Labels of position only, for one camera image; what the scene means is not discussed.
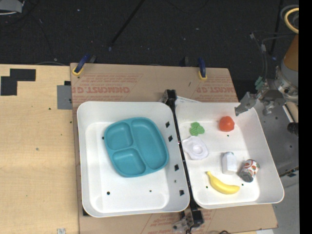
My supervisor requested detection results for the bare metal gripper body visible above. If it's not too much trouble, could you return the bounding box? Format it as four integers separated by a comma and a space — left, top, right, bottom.
255, 78, 299, 106

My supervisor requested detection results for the red toy tomato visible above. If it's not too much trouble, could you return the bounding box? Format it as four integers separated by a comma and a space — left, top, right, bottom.
218, 116, 235, 133

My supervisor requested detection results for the white plastic tray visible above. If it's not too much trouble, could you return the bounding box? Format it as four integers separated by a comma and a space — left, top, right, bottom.
77, 100, 191, 218
175, 101, 285, 210

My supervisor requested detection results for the green toy broccoli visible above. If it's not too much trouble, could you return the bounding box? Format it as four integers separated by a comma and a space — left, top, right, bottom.
189, 121, 206, 137

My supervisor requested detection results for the white plastic bottle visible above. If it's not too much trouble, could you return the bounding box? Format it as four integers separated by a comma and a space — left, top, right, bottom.
221, 151, 238, 176

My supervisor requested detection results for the small can orange white print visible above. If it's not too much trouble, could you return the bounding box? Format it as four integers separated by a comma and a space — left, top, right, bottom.
238, 159, 260, 183

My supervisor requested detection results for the white toy fried egg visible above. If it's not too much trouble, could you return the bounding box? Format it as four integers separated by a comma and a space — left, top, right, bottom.
181, 136, 210, 161

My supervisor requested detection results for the thin black rod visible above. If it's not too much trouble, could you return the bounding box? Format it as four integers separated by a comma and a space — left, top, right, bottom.
170, 98, 198, 213

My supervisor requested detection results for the yellow banana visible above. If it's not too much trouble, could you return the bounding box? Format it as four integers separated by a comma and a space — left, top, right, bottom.
206, 171, 241, 195

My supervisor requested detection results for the blue divided plate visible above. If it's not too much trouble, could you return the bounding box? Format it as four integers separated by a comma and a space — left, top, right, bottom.
103, 117, 170, 178

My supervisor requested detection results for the brown cardboard board red print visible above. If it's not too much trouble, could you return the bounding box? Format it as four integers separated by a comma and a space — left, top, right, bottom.
70, 62, 279, 234

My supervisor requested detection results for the black cylinder on white bracket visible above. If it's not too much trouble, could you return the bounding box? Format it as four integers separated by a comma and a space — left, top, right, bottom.
284, 101, 299, 137

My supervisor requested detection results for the black block with thin wires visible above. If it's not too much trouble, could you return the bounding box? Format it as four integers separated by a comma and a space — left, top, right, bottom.
189, 209, 205, 230
163, 89, 178, 105

